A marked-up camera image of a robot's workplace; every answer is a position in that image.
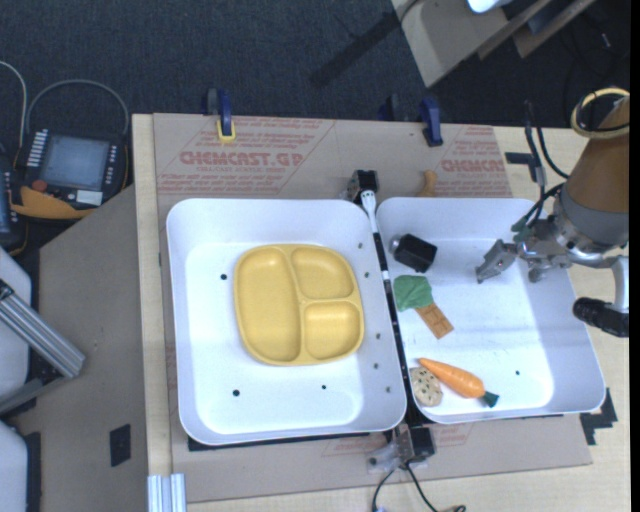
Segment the orange carrot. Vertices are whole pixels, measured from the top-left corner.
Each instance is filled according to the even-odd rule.
[[[418,359],[418,362],[438,377],[443,384],[465,398],[481,398],[489,407],[493,407],[498,401],[498,395],[486,391],[482,380],[471,372],[424,357]]]

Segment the robotic arm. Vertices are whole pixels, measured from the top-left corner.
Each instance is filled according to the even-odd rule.
[[[587,131],[580,114],[597,97],[611,94],[621,99],[596,130]],[[620,89],[593,93],[578,104],[572,125],[589,137],[578,163],[566,182],[542,195],[514,226],[517,234],[513,243],[496,241],[484,256],[484,263],[476,268],[479,283],[499,275],[517,258],[527,262],[533,283],[552,268],[573,264],[610,268],[616,284],[615,301],[581,298],[573,311],[581,320],[610,334],[629,336],[629,258],[607,256],[629,241],[629,119],[630,96]],[[540,176],[544,173],[531,141],[530,146],[532,177],[543,190],[544,178]],[[542,203],[552,196],[553,213],[539,218]]]

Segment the yellow plate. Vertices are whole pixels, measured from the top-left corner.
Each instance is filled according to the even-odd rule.
[[[238,260],[233,285],[242,341],[260,361],[327,363],[362,343],[358,284],[349,263],[332,249],[256,247]]]

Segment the cookie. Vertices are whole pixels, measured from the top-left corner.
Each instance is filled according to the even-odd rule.
[[[426,407],[433,407],[442,401],[442,388],[438,378],[426,368],[411,368],[411,387],[416,400]]]

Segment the toy carrot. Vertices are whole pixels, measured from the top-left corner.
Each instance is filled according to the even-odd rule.
[[[438,377],[443,384],[446,384],[463,397],[480,398],[489,407],[493,407],[498,402],[499,396],[486,391],[482,380],[473,373],[424,357],[418,359],[418,362]]]

